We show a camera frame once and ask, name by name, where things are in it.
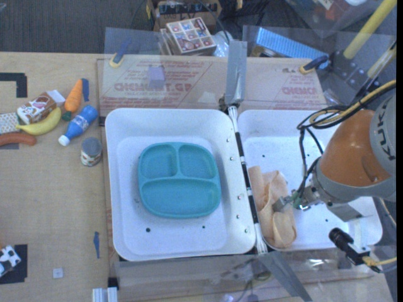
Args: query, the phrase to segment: teal plate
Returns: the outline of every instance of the teal plate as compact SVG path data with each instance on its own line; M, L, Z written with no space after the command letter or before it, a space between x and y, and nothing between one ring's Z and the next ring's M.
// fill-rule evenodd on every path
M160 217L207 216L221 201L219 170L211 153L200 145L150 145L140 155L138 179L143 205Z

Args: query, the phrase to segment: toy sausage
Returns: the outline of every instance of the toy sausage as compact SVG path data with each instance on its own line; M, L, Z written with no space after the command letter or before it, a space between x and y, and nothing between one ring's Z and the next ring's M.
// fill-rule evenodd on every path
M0 135L0 146L9 143L24 143L27 145L34 145L37 142L37 138L33 135L24 134L20 132L6 133Z

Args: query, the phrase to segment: banana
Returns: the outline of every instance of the banana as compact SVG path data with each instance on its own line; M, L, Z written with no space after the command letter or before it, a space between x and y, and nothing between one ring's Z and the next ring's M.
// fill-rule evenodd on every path
M31 123L28 125L17 124L15 127L27 132L30 135L42 135L52 131L59 123L61 117L62 110L57 107L50 112L46 118L38 123Z

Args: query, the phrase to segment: can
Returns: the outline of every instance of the can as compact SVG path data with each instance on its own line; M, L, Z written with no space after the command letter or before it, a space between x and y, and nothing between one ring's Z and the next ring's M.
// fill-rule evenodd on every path
M89 137L81 143L81 163L92 167L101 160L102 143L97 138Z

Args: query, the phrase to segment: table surface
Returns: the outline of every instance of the table surface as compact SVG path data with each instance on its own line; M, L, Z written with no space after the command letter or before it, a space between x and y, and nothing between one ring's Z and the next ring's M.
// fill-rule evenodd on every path
M15 82L0 82L0 112L14 112L43 91L68 95L78 78L90 82L89 103L98 103L98 54L0 53L0 72L23 72L28 97L16 98ZM38 136L33 147L0 149L0 244L28 245L25 282L0 285L1 301L91 301L93 288L107 288L110 276L104 160L94 167L81 164L81 139L67 147L57 139L65 132L61 122ZM86 137L102 137L93 124ZM99 258L94 234L99 233ZM53 270L64 276L54 279ZM382 274L360 280L306 285L314 301L392 301ZM278 301L301 301L285 298ZM206 301L206 297L164 301Z

